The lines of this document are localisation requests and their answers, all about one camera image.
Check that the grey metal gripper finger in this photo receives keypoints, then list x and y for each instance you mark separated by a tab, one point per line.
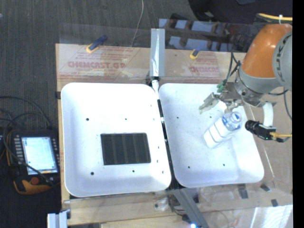
231	107
209	102

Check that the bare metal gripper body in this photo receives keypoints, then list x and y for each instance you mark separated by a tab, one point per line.
237	95

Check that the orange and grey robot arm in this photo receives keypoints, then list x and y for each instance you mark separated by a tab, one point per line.
260	53

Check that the clear plastic bottle white label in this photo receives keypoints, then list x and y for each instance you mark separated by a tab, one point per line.
219	130

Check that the white plastic tray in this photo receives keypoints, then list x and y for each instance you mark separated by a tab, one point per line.
190	139
114	103

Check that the black ribbed rectangular panel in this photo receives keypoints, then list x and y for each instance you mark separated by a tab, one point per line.
126	148

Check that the brown cardboard board red print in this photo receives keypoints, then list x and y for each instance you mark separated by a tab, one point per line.
107	65

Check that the black cylinder on white bracket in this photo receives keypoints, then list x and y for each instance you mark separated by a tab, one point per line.
259	128

